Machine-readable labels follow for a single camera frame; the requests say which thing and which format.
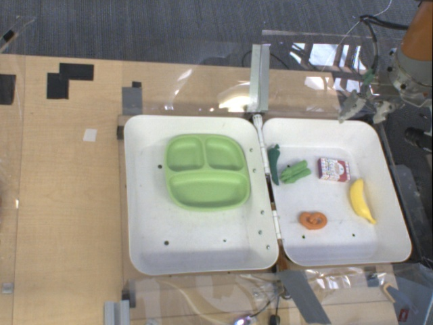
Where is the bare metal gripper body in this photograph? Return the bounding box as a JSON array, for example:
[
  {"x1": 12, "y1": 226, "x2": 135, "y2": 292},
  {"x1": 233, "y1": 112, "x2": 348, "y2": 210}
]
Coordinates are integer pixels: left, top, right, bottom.
[{"x1": 367, "y1": 66, "x2": 433, "y2": 112}]

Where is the white and pink carton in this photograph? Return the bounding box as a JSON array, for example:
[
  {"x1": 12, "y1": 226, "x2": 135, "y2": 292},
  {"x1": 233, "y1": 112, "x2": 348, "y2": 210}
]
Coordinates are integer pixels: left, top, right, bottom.
[{"x1": 317, "y1": 156, "x2": 350, "y2": 183}]

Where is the green toy asparagus bundle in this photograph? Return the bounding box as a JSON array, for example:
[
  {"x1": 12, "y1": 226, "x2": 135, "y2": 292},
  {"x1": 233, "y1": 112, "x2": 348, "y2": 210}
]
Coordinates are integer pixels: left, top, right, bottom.
[{"x1": 279, "y1": 159, "x2": 313, "y2": 185}]

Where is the yellow banana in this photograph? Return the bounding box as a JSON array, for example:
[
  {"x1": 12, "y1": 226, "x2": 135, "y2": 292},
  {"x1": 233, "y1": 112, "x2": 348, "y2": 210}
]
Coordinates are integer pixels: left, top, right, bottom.
[{"x1": 349, "y1": 177, "x2": 378, "y2": 225}]

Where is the dark green toy pepper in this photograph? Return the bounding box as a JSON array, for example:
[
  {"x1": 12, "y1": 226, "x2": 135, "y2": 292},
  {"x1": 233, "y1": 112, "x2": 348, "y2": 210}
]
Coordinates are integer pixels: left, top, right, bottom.
[{"x1": 267, "y1": 144, "x2": 282, "y2": 186}]

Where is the thin black and white rod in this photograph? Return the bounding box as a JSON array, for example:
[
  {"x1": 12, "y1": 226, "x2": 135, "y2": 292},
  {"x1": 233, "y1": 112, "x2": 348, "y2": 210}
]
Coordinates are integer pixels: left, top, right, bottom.
[{"x1": 252, "y1": 113, "x2": 284, "y2": 240}]

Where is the orange toy pretzel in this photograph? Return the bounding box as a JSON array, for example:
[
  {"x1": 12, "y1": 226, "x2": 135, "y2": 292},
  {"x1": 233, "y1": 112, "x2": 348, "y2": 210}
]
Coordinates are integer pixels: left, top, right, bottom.
[{"x1": 298, "y1": 211, "x2": 329, "y2": 231}]

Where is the white plastic tray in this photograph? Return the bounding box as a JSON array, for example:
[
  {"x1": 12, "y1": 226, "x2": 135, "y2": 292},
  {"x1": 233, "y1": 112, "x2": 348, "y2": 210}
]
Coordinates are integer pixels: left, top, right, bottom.
[
  {"x1": 262, "y1": 117, "x2": 413, "y2": 268},
  {"x1": 123, "y1": 114, "x2": 280, "y2": 277}
]

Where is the green divided plate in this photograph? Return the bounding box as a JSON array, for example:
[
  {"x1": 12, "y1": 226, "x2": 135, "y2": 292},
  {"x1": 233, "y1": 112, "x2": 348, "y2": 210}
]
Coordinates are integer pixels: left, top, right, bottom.
[{"x1": 164, "y1": 133, "x2": 252, "y2": 212}]

